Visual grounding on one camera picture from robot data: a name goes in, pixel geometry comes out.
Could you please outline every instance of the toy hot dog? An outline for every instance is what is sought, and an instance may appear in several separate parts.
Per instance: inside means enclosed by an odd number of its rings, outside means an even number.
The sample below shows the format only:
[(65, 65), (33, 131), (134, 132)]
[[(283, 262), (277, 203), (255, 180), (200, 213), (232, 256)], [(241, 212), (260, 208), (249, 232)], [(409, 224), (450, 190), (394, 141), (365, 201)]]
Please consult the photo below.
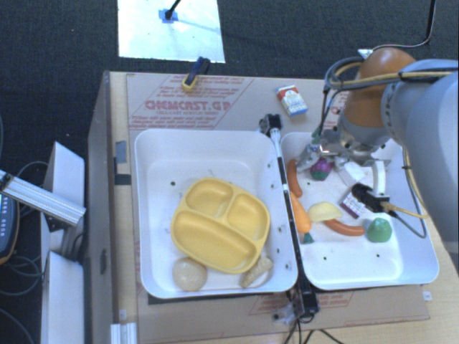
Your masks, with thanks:
[(297, 198), (300, 198), (303, 195), (303, 190), (301, 190), (300, 184), (298, 183), (298, 178), (296, 174), (296, 159), (292, 159), (287, 163), (287, 182), (288, 188), (292, 193), (295, 194)]
[(365, 228), (362, 226), (348, 226), (336, 219), (329, 219), (328, 221), (325, 221), (325, 224), (335, 232), (346, 236), (362, 236), (365, 233)]

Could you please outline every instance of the white tray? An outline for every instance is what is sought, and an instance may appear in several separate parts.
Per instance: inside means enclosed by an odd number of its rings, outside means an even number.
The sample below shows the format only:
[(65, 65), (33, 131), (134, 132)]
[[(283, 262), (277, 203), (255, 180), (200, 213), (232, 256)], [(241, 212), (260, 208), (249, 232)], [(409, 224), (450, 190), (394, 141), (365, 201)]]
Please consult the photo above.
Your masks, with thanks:
[[(133, 202), (141, 239), (141, 280), (151, 295), (164, 299), (283, 292), (296, 282), (298, 268), (288, 226), (277, 156), (271, 140), (248, 131), (150, 129), (134, 144)], [(172, 279), (174, 262), (184, 254), (174, 245), (170, 224), (181, 197), (193, 182), (217, 177), (258, 197), (271, 217), (261, 255), (274, 267), (251, 287), (240, 274), (208, 269), (200, 291), (180, 290)]]
[[(282, 139), (285, 164), (297, 158), (307, 143), (310, 133), (289, 133)], [(391, 159), (387, 166), (386, 193), (393, 204), (415, 211), (404, 171), (402, 150), (393, 141), (384, 150), (378, 150), (375, 158)], [(372, 169), (365, 168), (366, 176), (360, 181), (373, 185)], [(348, 186), (334, 171), (325, 181), (312, 179), (309, 171), (298, 173), (298, 182), (303, 189), (300, 202), (308, 208), (320, 201), (329, 201), (339, 206), (350, 192)], [(365, 211), (359, 220), (343, 209), (341, 221), (350, 225), (368, 224), (377, 216), (390, 219), (387, 214)], [(422, 233), (420, 220), (401, 214), (413, 228)], [(438, 261), (430, 237), (421, 239), (396, 219), (391, 219), (392, 238), (385, 243), (373, 243), (365, 236), (352, 237), (337, 234), (323, 223), (313, 224), (312, 244), (301, 245), (304, 270), (308, 279), (323, 290), (342, 290), (386, 285), (426, 284), (438, 274)]]

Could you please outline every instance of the yellow divided plate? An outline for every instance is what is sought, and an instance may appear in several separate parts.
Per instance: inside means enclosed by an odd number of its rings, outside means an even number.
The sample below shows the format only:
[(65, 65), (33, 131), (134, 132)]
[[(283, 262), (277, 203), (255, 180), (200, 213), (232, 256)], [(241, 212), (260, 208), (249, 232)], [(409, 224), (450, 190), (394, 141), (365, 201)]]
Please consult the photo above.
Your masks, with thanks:
[(270, 230), (261, 200), (218, 178), (188, 189), (171, 223), (175, 245), (201, 264), (230, 274), (250, 269)]

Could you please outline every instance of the dark carpet floor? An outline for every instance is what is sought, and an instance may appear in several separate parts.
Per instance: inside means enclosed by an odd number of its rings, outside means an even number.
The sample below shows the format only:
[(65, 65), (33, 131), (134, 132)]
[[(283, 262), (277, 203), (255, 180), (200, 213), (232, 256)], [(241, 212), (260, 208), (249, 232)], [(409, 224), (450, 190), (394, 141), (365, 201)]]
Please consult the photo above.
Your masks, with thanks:
[[(212, 75), (322, 78), (338, 59), (425, 38), (430, 0), (217, 0), (226, 64)], [(190, 63), (118, 56), (117, 0), (0, 0), (0, 169), (47, 161), (54, 141), (85, 157), (103, 70), (185, 73)], [(417, 59), (458, 59), (459, 0), (437, 0), (433, 38)], [(18, 253), (39, 254), (38, 218), (22, 221)], [(0, 268), (0, 289), (11, 288)], [(41, 290), (0, 295), (0, 308), (39, 342)], [(26, 338), (0, 315), (0, 343)]]

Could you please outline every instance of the cardboard surface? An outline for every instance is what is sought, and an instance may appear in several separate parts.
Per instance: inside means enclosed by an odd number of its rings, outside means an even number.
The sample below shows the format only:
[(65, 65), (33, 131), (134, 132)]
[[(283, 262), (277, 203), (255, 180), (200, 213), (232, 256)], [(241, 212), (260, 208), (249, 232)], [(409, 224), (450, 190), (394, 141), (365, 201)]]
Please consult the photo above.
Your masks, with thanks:
[(121, 57), (224, 63), (217, 0), (181, 0), (176, 20), (164, 22), (160, 11), (176, 0), (118, 0)]
[[(128, 140), (126, 98), (129, 83), (132, 83), (130, 80), (135, 78), (142, 103), (168, 76), (110, 74), (113, 143)], [(253, 130), (253, 124), (256, 126), (264, 114), (279, 113), (279, 108), (282, 110), (275, 97), (276, 88), (292, 84), (298, 87), (310, 110), (289, 121), (282, 114), (283, 131), (313, 130), (321, 108), (322, 81), (268, 78), (253, 78), (245, 94), (232, 104), (232, 110), (222, 116), (215, 128), (235, 126), (240, 130)], [(129, 173), (129, 163), (128, 156), (127, 163), (118, 165), (118, 172)], [(139, 324), (140, 343), (184, 343), (190, 340), (203, 344), (283, 343), (289, 328), (274, 324), (271, 316), (273, 309), (285, 303), (283, 295), (148, 305), (148, 297), (135, 275), (138, 245), (133, 238), (130, 186), (116, 186), (114, 194), (118, 201), (115, 203), (118, 304), (126, 310), (124, 321)], [(321, 293), (318, 296), (321, 311), (311, 324), (303, 325), (303, 329), (352, 327), (351, 330), (331, 331), (346, 343), (398, 343), (400, 338), (407, 343), (431, 343), (434, 340), (454, 343), (459, 334), (455, 324), (459, 316), (458, 276), (430, 221), (429, 229), (440, 261), (440, 275), (436, 281), (424, 289), (410, 285)], [(428, 302), (431, 319), (427, 321), (429, 313), (423, 290), (429, 290), (433, 296)], [(400, 324), (372, 325), (393, 322)], [(260, 333), (278, 334), (244, 336)], [(323, 338), (314, 336), (311, 343), (321, 343)]]

